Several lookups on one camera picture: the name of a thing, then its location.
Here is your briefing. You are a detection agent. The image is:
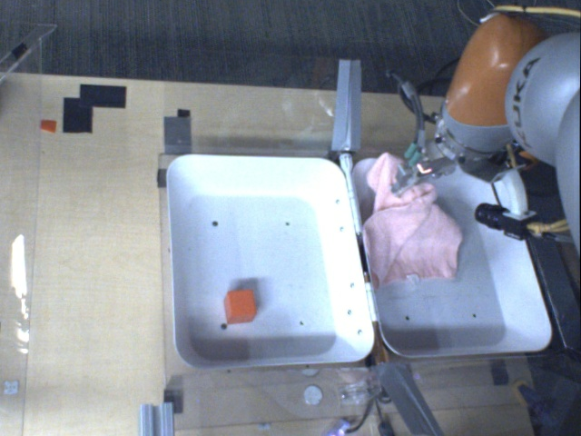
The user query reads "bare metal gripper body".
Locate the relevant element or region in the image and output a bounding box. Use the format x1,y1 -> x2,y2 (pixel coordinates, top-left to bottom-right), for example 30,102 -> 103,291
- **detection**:
405,133 -> 465,183

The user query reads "pink cloth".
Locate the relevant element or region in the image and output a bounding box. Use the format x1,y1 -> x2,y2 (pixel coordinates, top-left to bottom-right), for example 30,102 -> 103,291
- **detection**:
361,152 -> 465,291

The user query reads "white plastic tray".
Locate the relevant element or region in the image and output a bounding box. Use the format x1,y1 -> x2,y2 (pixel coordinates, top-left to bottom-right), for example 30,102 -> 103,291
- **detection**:
165,154 -> 376,371
351,154 -> 554,359

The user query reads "orange cube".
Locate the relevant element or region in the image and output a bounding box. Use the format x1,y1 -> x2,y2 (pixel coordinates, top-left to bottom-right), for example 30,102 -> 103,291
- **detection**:
223,288 -> 259,325

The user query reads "pale wood board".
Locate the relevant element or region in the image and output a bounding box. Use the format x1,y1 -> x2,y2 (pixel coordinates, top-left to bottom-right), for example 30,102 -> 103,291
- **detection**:
0,71 -> 553,436

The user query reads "black cylinder on white bracket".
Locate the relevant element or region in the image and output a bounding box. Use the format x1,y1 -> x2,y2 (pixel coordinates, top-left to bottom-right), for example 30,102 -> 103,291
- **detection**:
474,168 -> 539,242

